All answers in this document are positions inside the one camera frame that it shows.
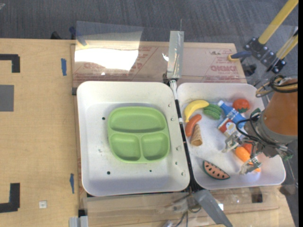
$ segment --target black corner marker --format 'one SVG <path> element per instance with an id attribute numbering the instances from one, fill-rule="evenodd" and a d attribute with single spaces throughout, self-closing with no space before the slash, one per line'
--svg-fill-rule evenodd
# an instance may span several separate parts
<path id="1" fill-rule="evenodd" d="M 0 203 L 0 213 L 18 211 L 18 208 L 20 208 L 20 183 L 11 183 L 9 202 Z"/>
<path id="2" fill-rule="evenodd" d="M 20 73 L 20 56 L 17 54 L 0 54 L 0 61 L 11 61 L 11 72 Z"/>

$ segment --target watermelon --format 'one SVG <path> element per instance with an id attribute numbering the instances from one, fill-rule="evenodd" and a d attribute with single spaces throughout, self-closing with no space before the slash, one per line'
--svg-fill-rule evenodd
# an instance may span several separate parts
<path id="1" fill-rule="evenodd" d="M 230 176 L 225 171 L 206 160 L 203 161 L 203 170 L 207 175 L 211 176 L 214 179 L 225 180 L 230 178 Z"/>

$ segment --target yellow bar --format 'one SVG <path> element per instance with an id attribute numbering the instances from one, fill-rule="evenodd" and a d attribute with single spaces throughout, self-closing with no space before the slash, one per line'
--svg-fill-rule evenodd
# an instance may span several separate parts
<path id="1" fill-rule="evenodd" d="M 290 12 L 297 6 L 299 0 L 288 0 L 287 3 L 282 7 L 280 12 L 276 15 L 274 20 L 269 24 L 267 29 L 259 37 L 258 41 L 260 44 L 266 44 L 274 32 L 279 28 L 283 21 L 287 18 Z"/>
<path id="2" fill-rule="evenodd" d="M 298 44 L 298 35 L 291 37 L 278 52 L 276 56 L 283 59 Z"/>

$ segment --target toy banana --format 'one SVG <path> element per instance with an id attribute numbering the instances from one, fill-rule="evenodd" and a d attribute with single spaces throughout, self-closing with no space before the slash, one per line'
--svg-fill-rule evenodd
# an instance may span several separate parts
<path id="1" fill-rule="evenodd" d="M 194 111 L 207 106 L 209 106 L 209 103 L 205 100 L 195 100 L 190 102 L 184 110 L 185 122 L 189 122 L 189 118 L 194 113 Z"/>

